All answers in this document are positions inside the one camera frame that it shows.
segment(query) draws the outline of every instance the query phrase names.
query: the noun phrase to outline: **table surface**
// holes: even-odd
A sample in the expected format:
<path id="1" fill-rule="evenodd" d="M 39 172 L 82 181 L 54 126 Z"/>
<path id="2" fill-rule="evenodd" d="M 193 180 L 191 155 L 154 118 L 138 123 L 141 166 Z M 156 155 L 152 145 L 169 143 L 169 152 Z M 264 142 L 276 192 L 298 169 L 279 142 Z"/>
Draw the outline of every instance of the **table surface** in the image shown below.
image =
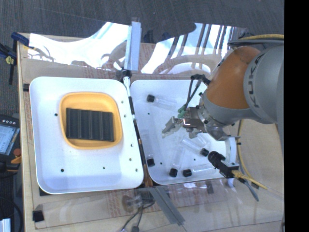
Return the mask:
<path id="1" fill-rule="evenodd" d="M 106 211 L 107 214 L 100 215 L 103 219 L 96 218 L 90 221 L 91 218 L 89 218 L 88 221 L 82 221 L 86 219 L 86 214 L 83 213 L 83 210 L 76 211 L 76 209 L 85 205 L 95 213 L 98 211 L 98 204 L 104 201 L 103 205 L 106 205 L 111 199 L 117 200 L 123 196 L 121 192 L 40 196 L 35 172 L 29 92 L 23 90 L 23 84 L 29 84 L 36 76 L 55 76 L 55 73 L 63 69 L 63 64 L 31 59 L 27 55 L 27 49 L 20 44 L 18 45 L 17 57 L 25 231 L 120 231 L 130 214 L 122 213 L 120 216 L 115 216 Z M 39 71 L 31 72 L 31 68 L 46 68 L 48 74 Z M 85 74 L 89 73 L 82 72 L 80 77 L 85 77 Z M 143 75 L 141 78 L 147 79 L 148 77 L 148 75 Z M 155 207 L 143 214 L 140 222 L 141 231 L 203 232 L 216 230 L 218 232 L 233 232 L 278 230 L 284 211 L 284 178 L 282 152 L 276 126 L 274 124 L 262 125 L 255 121 L 245 120 L 242 131 L 241 142 L 246 166 L 256 180 L 269 187 L 267 191 L 257 190 L 260 197 L 259 202 L 256 202 L 247 187 L 238 181 L 234 181 L 233 187 L 227 188 L 226 184 L 223 184 L 225 179 L 216 180 L 212 184 L 218 188 L 220 195 L 215 195 L 204 201 L 201 194 L 194 194 L 195 201 L 192 203 L 189 201 L 187 205 L 175 203 L 185 219 L 184 225 L 170 224 L 160 208 Z M 45 217 L 45 221 L 35 223 L 32 220 L 32 212 L 38 208 L 42 208 L 48 217 Z M 81 216 L 79 218 L 81 222 L 76 222 L 78 216 Z"/>

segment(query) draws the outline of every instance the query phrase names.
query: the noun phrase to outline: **gray carpet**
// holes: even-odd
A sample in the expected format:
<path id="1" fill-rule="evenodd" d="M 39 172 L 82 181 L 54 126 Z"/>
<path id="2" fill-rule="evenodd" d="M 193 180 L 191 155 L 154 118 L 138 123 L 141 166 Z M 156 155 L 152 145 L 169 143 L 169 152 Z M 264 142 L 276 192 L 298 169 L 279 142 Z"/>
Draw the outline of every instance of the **gray carpet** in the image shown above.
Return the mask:
<path id="1" fill-rule="evenodd" d="M 139 17 L 142 33 L 171 36 L 190 32 L 193 23 L 248 28 L 257 34 L 284 34 L 284 0 L 0 0 L 0 43 L 12 46 L 13 31 L 88 37 L 104 21 L 129 25 Z M 0 114 L 18 113 L 17 76 L 0 59 Z M 12 178 L 0 179 L 0 195 L 10 198 Z M 3 211 L 12 207 L 0 203 Z"/>

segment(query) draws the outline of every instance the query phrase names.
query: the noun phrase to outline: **display screen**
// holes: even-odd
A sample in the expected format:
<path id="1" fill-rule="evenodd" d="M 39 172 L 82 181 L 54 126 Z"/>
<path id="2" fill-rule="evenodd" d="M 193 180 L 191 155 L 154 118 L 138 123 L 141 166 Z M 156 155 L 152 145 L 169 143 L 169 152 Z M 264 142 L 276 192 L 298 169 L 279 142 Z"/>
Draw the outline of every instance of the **display screen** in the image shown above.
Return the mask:
<path id="1" fill-rule="evenodd" d="M 0 125 L 0 154 L 10 154 L 18 133 L 17 127 Z"/>

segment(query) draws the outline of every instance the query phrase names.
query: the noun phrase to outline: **black cap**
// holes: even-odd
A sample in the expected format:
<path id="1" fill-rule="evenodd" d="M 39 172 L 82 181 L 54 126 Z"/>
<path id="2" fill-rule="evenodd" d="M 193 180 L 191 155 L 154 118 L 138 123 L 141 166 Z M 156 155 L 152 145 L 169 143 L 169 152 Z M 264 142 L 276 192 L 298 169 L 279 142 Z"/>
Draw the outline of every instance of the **black cap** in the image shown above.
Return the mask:
<path id="1" fill-rule="evenodd" d="M 147 159 L 147 165 L 148 165 L 148 167 L 154 166 L 154 165 L 155 165 L 155 162 L 154 162 L 154 161 L 155 161 L 155 160 L 154 160 L 153 158 Z"/>
<path id="2" fill-rule="evenodd" d="M 178 172 L 177 169 L 171 168 L 170 171 L 169 171 L 169 176 L 170 177 L 176 177 L 177 176 L 177 172 Z"/>
<path id="3" fill-rule="evenodd" d="M 192 175 L 192 171 L 190 169 L 183 170 L 183 176 L 184 177 L 189 177 L 191 175 Z"/>
<path id="4" fill-rule="evenodd" d="M 202 148 L 201 149 L 201 151 L 200 151 L 200 153 L 201 153 L 201 155 L 203 155 L 203 156 L 208 156 L 208 154 L 209 154 L 209 150 L 207 150 L 207 149 L 205 149 L 205 148 Z"/>
<path id="5" fill-rule="evenodd" d="M 153 95 L 148 95 L 147 96 L 147 101 L 148 102 L 154 102 L 155 101 L 155 97 Z"/>

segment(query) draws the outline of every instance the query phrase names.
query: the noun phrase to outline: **white tray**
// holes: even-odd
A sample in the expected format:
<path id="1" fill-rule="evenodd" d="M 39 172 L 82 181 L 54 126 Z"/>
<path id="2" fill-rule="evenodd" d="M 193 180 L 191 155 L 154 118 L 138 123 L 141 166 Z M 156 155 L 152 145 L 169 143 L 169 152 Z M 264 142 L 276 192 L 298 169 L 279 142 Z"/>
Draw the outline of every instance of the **white tray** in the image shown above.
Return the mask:
<path id="1" fill-rule="evenodd" d="M 180 170 L 176 177 L 169 176 L 172 165 L 173 153 L 175 147 L 183 137 L 188 138 L 185 128 L 162 138 L 162 129 L 168 120 L 178 115 L 178 108 L 185 104 L 189 90 L 190 80 L 137 80 L 131 85 L 131 95 L 135 110 L 135 117 L 139 128 L 145 156 L 153 155 L 155 165 L 148 167 L 151 178 L 160 185 L 169 185 L 176 183 L 194 182 L 207 179 L 223 177 L 219 170 L 212 167 L 207 157 L 197 154 L 192 150 L 186 149 Z M 196 81 L 193 83 L 192 91 L 195 88 Z M 193 97 L 189 106 L 196 106 L 199 103 L 199 92 L 203 92 L 206 85 L 201 84 Z M 165 99 L 176 100 L 177 106 L 173 110 L 162 109 L 154 103 L 146 101 L 147 95 L 152 94 Z M 201 144 L 200 139 L 207 141 Z M 236 160 L 236 142 L 231 137 L 226 141 L 216 141 L 207 133 L 200 133 L 197 138 L 191 139 L 195 144 L 205 147 L 211 151 L 217 151 L 224 155 L 231 162 Z M 198 166 L 205 166 L 204 171 L 195 172 L 190 177 L 184 177 L 182 170 L 194 169 Z"/>
<path id="2" fill-rule="evenodd" d="M 63 138 L 61 98 L 71 92 L 102 92 L 117 103 L 123 130 L 110 148 L 80 150 Z M 50 194 L 136 188 L 143 169 L 125 86 L 115 80 L 38 77 L 30 84 L 37 181 Z"/>

